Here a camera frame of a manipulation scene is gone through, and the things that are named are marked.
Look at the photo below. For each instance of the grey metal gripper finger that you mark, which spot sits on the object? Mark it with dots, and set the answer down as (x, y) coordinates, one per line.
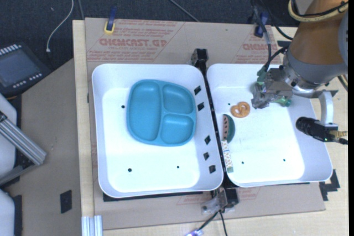
(265, 103)
(256, 96)

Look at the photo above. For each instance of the white packet with orange print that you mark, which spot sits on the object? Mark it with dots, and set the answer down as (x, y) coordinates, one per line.
(228, 157)

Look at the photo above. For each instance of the blue divided plate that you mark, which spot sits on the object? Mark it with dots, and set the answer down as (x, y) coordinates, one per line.
(155, 113)

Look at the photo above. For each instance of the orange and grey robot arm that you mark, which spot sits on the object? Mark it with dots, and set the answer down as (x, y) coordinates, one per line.
(315, 44)

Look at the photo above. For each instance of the thin black and white rod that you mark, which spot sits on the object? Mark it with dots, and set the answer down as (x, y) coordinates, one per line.
(211, 107)

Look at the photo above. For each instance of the brown cardboard board red print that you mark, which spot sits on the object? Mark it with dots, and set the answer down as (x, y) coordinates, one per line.
(171, 41)

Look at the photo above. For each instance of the white plastic tray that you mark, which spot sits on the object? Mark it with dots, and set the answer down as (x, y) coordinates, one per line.
(265, 152)
(155, 168)

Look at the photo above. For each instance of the green watermelon slice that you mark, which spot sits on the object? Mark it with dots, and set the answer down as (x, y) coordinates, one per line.
(230, 130)

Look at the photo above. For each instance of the black cylinder on white bracket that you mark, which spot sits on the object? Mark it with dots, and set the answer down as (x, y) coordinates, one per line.
(312, 125)

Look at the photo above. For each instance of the orange pretzel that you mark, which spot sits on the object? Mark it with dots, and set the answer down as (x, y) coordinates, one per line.
(238, 112)

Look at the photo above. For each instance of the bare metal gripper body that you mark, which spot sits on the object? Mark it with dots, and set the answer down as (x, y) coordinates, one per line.
(278, 85)

